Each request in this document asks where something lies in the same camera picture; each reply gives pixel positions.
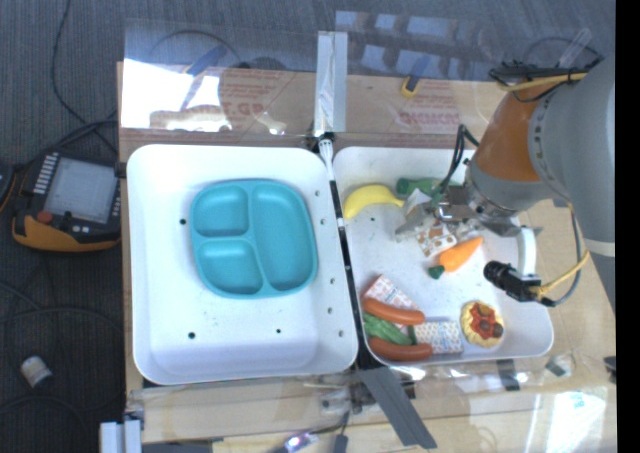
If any white and orange patterned carton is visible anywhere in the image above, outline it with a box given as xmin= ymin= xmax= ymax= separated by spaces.
xmin=414 ymin=220 xmax=459 ymax=259
xmin=413 ymin=320 xmax=466 ymax=356
xmin=361 ymin=274 xmax=422 ymax=316

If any green pea pod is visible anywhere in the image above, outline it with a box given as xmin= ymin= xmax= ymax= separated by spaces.
xmin=362 ymin=312 xmax=417 ymax=347

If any orange sausage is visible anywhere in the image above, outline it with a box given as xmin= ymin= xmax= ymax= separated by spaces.
xmin=367 ymin=336 xmax=434 ymax=363
xmin=361 ymin=296 xmax=427 ymax=327

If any orange carrot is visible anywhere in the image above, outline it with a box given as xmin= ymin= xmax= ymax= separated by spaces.
xmin=427 ymin=235 xmax=485 ymax=281

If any yellow round pizza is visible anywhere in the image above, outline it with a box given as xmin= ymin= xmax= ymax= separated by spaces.
xmin=459 ymin=300 xmax=506 ymax=349

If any blue divided plate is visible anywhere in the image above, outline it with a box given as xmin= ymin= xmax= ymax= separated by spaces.
xmin=188 ymin=178 xmax=320 ymax=300

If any green toy vegetable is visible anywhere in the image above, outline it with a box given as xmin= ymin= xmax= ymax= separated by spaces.
xmin=395 ymin=176 xmax=462 ymax=197

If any brown cardboard board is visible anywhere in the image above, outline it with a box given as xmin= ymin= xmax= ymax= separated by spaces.
xmin=115 ymin=60 xmax=617 ymax=445

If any yellow banana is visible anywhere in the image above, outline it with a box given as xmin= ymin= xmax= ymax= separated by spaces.
xmin=342 ymin=183 xmax=406 ymax=221

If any black cylinder on white bracket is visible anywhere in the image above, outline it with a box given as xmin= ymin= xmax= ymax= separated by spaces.
xmin=482 ymin=225 xmax=544 ymax=304

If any small grey can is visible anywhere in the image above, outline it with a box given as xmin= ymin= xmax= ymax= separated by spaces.
xmin=19 ymin=354 xmax=54 ymax=389

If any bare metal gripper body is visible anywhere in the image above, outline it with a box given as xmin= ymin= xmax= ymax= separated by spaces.
xmin=432 ymin=184 xmax=507 ymax=234

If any white plastic tray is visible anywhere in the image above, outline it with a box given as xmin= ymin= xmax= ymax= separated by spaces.
xmin=125 ymin=142 xmax=361 ymax=387
xmin=331 ymin=145 xmax=556 ymax=369

